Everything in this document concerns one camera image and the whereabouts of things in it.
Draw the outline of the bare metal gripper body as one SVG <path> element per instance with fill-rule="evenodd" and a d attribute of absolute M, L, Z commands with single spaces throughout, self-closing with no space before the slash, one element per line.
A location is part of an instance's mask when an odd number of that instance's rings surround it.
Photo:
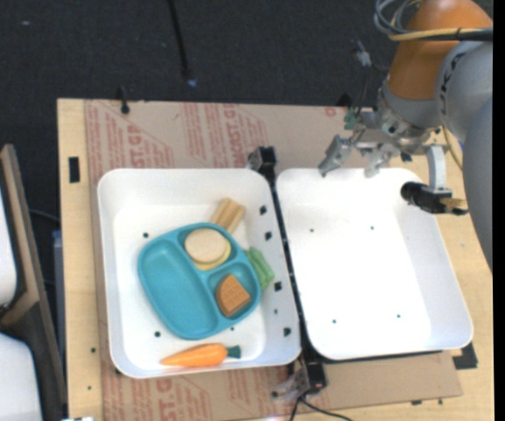
<path fill-rule="evenodd" d="M 352 131 L 352 144 L 360 150 L 389 145 L 400 153 L 422 154 L 436 127 L 412 125 L 393 111 L 362 111 Z"/>

